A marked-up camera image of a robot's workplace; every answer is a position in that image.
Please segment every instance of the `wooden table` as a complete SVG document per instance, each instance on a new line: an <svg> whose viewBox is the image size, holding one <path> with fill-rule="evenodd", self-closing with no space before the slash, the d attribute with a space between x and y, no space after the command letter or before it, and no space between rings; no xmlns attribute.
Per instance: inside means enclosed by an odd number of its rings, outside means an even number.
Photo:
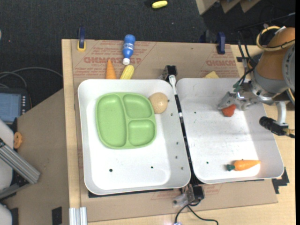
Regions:
<svg viewBox="0 0 300 225"><path fill-rule="evenodd" d="M250 54L258 54L260 51L256 46L249 46ZM240 57L237 45L231 45L234 57ZM77 154L76 121L75 121L75 96L73 85L72 49L71 40L62 40L63 75L64 75L64 98L66 116L66 139L67 139L67 169L69 182L69 206L70 208L81 207L81 196L79 187L79 167ZM236 60L240 74L243 73L242 64ZM265 106L267 115L276 119L277 110L274 106ZM295 127L294 111L287 112L286 122L290 128ZM219 210L201 211L197 214L203 218L216 219L219 224L295 224L295 140L286 136L276 136L276 141L282 155L284 165L290 183L286 187L280 187L278 203L259 206L247 206L227 208ZM175 214L160 216L127 218L122 220L110 220L93 222L93 225L172 225ZM179 221L184 225L188 224L214 224L212 222L199 221L192 213L183 212Z"/></svg>

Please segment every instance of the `robotic hand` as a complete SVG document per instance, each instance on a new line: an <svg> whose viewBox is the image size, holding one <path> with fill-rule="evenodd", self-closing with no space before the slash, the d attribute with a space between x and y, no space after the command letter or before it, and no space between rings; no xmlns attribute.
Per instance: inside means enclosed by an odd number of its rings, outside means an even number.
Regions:
<svg viewBox="0 0 300 225"><path fill-rule="evenodd" d="M277 30L275 36L267 46L262 46L261 36L273 29ZM277 135L294 138L293 130L288 128L285 118L286 104L291 101L295 105L293 95L295 92L295 28L276 26L265 28L257 36L256 44L263 49L258 64L245 72L233 85L234 93L227 92L218 109L221 110L232 104L236 104L243 111L257 103L276 105L277 121L262 117L260 124ZM250 74L251 80L245 82L247 74Z"/></svg>

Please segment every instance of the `blue bottle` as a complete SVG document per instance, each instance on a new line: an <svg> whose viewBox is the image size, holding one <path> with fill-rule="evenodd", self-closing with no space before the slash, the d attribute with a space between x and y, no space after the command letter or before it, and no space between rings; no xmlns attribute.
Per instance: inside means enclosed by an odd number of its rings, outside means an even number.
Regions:
<svg viewBox="0 0 300 225"><path fill-rule="evenodd" d="M133 54L135 46L135 37L131 34L127 34L124 38L124 45L122 49L122 53L124 56L123 64L128 65L130 63L130 57Z"/></svg>

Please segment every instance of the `carrot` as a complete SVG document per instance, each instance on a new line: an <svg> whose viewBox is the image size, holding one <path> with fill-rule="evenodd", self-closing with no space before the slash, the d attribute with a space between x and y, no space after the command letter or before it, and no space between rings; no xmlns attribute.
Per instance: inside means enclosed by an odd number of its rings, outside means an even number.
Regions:
<svg viewBox="0 0 300 225"><path fill-rule="evenodd" d="M236 171L243 171L260 163L260 160L237 160L233 165L228 164L227 170L231 171L234 169Z"/></svg>
<svg viewBox="0 0 300 225"><path fill-rule="evenodd" d="M113 64L110 59L107 61L106 79L117 79L116 72L114 71Z"/></svg>
<svg viewBox="0 0 300 225"><path fill-rule="evenodd" d="M232 104L232 105L230 105L228 107L223 108L222 109L222 113L226 117L231 117L231 116L233 116L235 109L236 109L236 105Z"/></svg>

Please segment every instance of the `red object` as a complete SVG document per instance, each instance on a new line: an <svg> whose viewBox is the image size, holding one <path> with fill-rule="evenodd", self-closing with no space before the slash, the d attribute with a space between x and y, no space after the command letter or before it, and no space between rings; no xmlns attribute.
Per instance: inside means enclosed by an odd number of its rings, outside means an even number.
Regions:
<svg viewBox="0 0 300 225"><path fill-rule="evenodd" d="M224 116L226 117L232 117L234 114L234 110L236 109L236 105L232 104L229 107L225 107L222 109L222 113L224 114Z"/></svg>

